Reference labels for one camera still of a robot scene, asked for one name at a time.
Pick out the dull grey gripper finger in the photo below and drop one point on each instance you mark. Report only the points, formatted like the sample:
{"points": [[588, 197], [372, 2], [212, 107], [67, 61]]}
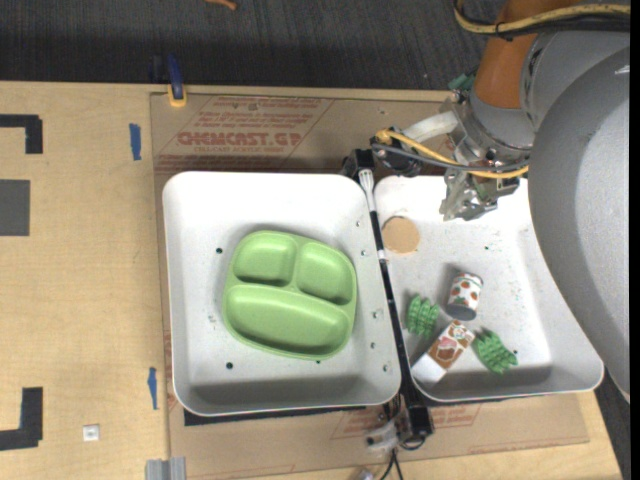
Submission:
{"points": [[477, 209], [452, 203]]}

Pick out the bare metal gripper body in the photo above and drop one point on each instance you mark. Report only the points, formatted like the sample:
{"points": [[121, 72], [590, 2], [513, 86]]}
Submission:
{"points": [[480, 168]]}

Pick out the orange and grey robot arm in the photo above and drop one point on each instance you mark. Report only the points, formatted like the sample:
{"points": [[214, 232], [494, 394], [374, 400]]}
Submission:
{"points": [[580, 178]]}

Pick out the brown round biscuit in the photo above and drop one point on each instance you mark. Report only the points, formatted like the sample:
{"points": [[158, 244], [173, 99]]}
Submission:
{"points": [[400, 235]]}

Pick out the white can with strawberry print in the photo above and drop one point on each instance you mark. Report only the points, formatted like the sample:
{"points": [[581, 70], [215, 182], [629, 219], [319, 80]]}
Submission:
{"points": [[465, 293]]}

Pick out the thin black and white rod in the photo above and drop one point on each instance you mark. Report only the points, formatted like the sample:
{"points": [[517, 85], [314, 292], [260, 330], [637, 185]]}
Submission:
{"points": [[386, 273]]}

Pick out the white plastic tray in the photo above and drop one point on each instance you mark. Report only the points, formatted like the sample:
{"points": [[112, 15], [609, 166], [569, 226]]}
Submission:
{"points": [[520, 308], [200, 278]]}

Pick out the green ridged toy vegetable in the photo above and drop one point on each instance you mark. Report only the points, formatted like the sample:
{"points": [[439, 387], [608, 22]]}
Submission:
{"points": [[494, 352], [422, 315]]}

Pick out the white and brown carton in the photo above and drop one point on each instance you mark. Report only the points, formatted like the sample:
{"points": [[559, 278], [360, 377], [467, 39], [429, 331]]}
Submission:
{"points": [[447, 348]]}

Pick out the brown cardboard board red print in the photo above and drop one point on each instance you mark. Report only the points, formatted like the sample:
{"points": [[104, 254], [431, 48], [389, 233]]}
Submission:
{"points": [[310, 133]]}

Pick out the green divided plate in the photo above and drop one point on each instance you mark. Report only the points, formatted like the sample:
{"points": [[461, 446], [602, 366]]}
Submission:
{"points": [[285, 313]]}

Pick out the small white square piece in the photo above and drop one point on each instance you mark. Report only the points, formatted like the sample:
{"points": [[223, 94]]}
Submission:
{"points": [[90, 432]]}

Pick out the black cylinder on white bracket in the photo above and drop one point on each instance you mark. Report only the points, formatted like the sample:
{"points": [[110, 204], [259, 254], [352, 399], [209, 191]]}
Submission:
{"points": [[400, 160]]}

